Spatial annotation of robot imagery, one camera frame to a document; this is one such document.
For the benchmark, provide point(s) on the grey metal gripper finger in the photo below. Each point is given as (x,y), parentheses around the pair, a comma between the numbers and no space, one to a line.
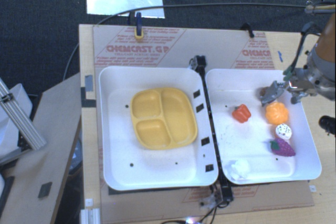
(271,93)
(298,97)

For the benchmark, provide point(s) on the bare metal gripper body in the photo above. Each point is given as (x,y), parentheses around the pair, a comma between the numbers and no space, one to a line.
(312,81)

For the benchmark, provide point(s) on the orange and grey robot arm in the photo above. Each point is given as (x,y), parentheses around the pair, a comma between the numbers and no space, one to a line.
(327,42)

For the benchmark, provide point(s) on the orange toy pumpkin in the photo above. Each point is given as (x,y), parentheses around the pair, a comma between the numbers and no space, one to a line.
(277,113)

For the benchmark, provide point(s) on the orange toy bell pepper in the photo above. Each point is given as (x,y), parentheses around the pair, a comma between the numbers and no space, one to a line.
(241,113)

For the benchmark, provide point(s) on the white toy cupcake with sprinkles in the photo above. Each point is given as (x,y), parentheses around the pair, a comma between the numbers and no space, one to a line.
(283,131)

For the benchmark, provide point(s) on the purple toy grapes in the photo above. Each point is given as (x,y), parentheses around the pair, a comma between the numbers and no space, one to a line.
(283,148)

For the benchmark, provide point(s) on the white plastic tray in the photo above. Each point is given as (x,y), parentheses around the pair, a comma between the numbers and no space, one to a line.
(252,144)
(118,160)

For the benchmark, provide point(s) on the thin black rod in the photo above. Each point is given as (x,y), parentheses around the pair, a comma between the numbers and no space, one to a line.
(213,128)

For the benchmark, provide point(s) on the brown cardboard board red print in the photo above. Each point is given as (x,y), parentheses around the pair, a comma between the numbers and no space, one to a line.
(215,44)

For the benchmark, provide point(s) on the white crumpled lump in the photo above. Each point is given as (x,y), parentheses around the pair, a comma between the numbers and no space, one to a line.
(239,169)

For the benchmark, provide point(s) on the yellow divided plate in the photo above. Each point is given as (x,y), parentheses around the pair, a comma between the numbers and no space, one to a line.
(170,110)

